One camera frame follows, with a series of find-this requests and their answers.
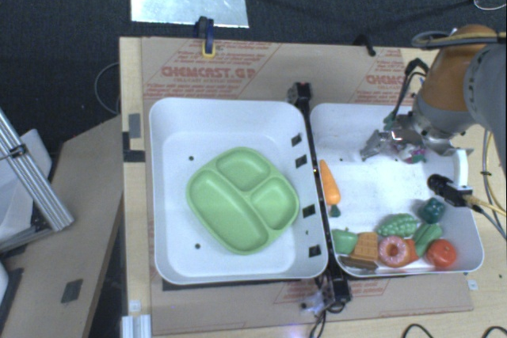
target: toy donut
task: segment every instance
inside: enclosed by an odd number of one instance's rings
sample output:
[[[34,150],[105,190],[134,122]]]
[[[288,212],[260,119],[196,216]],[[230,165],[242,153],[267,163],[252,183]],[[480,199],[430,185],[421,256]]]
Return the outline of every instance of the toy donut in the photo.
[[[390,268],[400,268],[410,262],[410,248],[403,238],[390,235],[379,244],[379,259]]]

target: red tomato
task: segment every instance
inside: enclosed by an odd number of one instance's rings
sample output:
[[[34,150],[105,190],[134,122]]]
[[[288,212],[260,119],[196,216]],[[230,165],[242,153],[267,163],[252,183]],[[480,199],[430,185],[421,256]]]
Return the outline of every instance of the red tomato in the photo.
[[[448,268],[456,262],[456,249],[447,240],[436,240],[426,252],[426,260],[438,268]]]

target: dark gray floor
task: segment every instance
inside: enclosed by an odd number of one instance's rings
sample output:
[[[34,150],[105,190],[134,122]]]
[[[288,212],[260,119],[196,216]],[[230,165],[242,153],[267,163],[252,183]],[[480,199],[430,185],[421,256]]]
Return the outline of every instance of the dark gray floor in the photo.
[[[481,0],[485,6],[504,1]],[[363,33],[374,45],[408,46],[418,32],[470,23],[505,31],[505,8],[485,12],[468,0],[246,0],[246,5],[250,28],[217,29],[218,38],[351,44]],[[118,60],[120,36],[192,35],[188,26],[132,23],[129,8],[130,0],[0,0],[0,107],[18,132],[37,128],[55,153],[65,140],[111,117],[95,99],[93,80]],[[117,73],[109,71],[103,79],[100,91],[113,106]],[[101,306],[118,314],[121,271],[110,272]],[[108,328],[103,321],[97,320],[99,331]]]

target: green divided plate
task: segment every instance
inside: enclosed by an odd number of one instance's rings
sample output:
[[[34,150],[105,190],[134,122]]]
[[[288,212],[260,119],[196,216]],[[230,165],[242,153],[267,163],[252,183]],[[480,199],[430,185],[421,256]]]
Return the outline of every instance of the green divided plate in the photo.
[[[256,150],[239,147],[212,159],[187,184],[187,202],[208,231],[233,253],[271,244],[294,222],[299,199]]]

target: toy carrot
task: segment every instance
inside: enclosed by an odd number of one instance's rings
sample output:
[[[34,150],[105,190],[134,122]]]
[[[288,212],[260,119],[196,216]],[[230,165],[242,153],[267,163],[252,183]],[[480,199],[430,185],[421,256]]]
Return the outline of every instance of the toy carrot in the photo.
[[[340,203],[341,195],[336,181],[333,178],[330,167],[326,164],[326,161],[321,159],[319,162],[320,166],[320,178],[322,180],[322,188],[324,189],[324,199],[326,204],[332,206]]]

